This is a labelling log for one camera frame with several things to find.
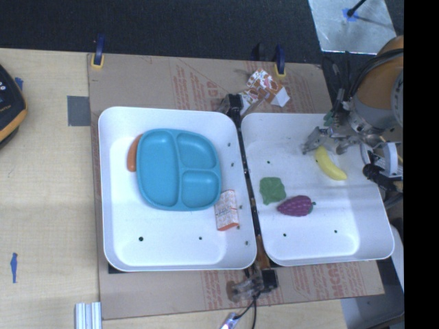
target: green object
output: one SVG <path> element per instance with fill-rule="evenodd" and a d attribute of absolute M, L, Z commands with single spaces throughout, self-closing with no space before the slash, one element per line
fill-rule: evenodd
<path fill-rule="evenodd" d="M 277 177 L 262 178 L 259 182 L 259 192 L 262 195 L 264 205 L 281 201 L 287 197 L 282 180 Z"/>
<path fill-rule="evenodd" d="M 326 113 L 325 116 L 323 117 L 323 120 L 327 121 L 331 117 L 332 117 L 332 110 L 329 110 L 328 113 Z"/>
<path fill-rule="evenodd" d="M 323 125 L 325 126 L 325 127 L 329 127 L 331 124 L 332 124 L 332 122 L 334 122 L 334 118 L 330 118 L 330 119 L 328 119 L 327 121 L 325 121 L 324 123 L 323 123 Z"/>

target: white tray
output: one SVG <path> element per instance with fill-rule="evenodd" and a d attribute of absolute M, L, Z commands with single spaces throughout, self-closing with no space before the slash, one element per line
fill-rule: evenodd
<path fill-rule="evenodd" d="M 378 186 L 367 180 L 359 147 L 332 155 L 348 179 L 327 177 L 302 154 L 313 128 L 324 114 L 263 114 L 244 117 L 241 125 L 261 235 L 267 255 L 282 266 L 387 258 L 394 239 Z M 287 198 L 307 195 L 316 203 L 304 217 L 282 215 L 278 203 L 263 204 L 259 181 L 278 177 Z"/>
<path fill-rule="evenodd" d="M 222 191 L 233 189 L 239 228 L 218 231 L 214 207 L 168 211 L 148 206 L 136 173 L 126 166 L 137 135 L 157 128 L 207 137 L 222 168 Z M 218 112 L 113 107 L 98 123 L 104 252 L 121 271 L 243 269 L 257 253 L 250 202 L 235 124 Z"/>

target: black cable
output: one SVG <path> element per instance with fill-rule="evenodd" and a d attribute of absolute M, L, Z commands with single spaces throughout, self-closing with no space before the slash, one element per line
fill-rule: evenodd
<path fill-rule="evenodd" d="M 403 55 L 403 53 L 404 53 L 403 49 L 393 49 L 370 59 L 367 63 L 365 63 L 365 65 L 362 67 L 361 71 L 359 72 L 359 76 L 357 77 L 354 84 L 349 89 L 348 96 L 353 96 L 357 92 L 359 85 L 371 70 L 394 58 L 400 57 L 401 55 Z"/>
<path fill-rule="evenodd" d="M 252 329 L 256 326 L 256 301 L 254 301 L 254 315 L 253 315 L 253 325 Z"/>
<path fill-rule="evenodd" d="M 247 311 L 249 310 L 249 309 L 251 309 L 252 308 L 252 306 L 254 306 L 254 322 L 256 322 L 256 301 L 258 300 L 258 297 L 260 296 L 260 294 L 261 294 L 261 292 L 259 291 L 258 293 L 257 293 L 257 295 L 253 295 L 253 301 L 251 301 L 251 303 L 247 306 L 247 308 L 244 310 L 244 312 L 243 313 L 241 313 L 240 315 L 235 315 L 234 317 L 233 317 L 233 319 L 239 319 L 239 318 L 241 318 L 243 315 L 245 315 L 246 313 L 247 313 Z"/>
<path fill-rule="evenodd" d="M 323 55 L 322 57 L 322 68 L 324 71 L 324 63 L 325 61 L 328 61 L 331 63 L 331 68 L 332 71 L 334 72 L 335 76 L 337 77 L 337 82 L 338 82 L 338 88 L 343 88 L 343 81 L 342 81 L 342 77 L 341 77 L 341 73 L 340 70 L 338 68 L 338 65 L 327 55 Z M 333 93 L 336 93 L 337 91 L 334 89 L 334 87 L 331 89 Z"/>
<path fill-rule="evenodd" d="M 345 67 L 346 67 L 346 84 L 345 84 L 345 89 L 350 89 L 351 88 L 351 60 L 349 58 L 349 56 L 351 55 L 351 53 L 349 51 L 345 51 L 344 52 L 344 61 L 345 61 Z"/>

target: blue clamp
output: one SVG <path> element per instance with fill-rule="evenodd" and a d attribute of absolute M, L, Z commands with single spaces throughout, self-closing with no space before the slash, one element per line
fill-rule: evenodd
<path fill-rule="evenodd" d="M 285 52 L 279 44 L 276 46 L 276 64 L 274 70 L 279 78 L 283 78 L 287 75 L 285 73 Z"/>
<path fill-rule="evenodd" d="M 104 65 L 104 54 L 102 51 L 104 50 L 105 43 L 105 35 L 99 33 L 97 35 L 96 42 L 96 52 L 93 54 L 91 58 L 91 66 L 96 69 L 101 69 Z"/>

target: black device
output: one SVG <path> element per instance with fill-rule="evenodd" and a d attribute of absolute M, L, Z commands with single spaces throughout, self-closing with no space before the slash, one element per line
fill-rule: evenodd
<path fill-rule="evenodd" d="M 18 132 L 26 115 L 27 104 L 19 85 L 0 65 L 0 148 Z"/>

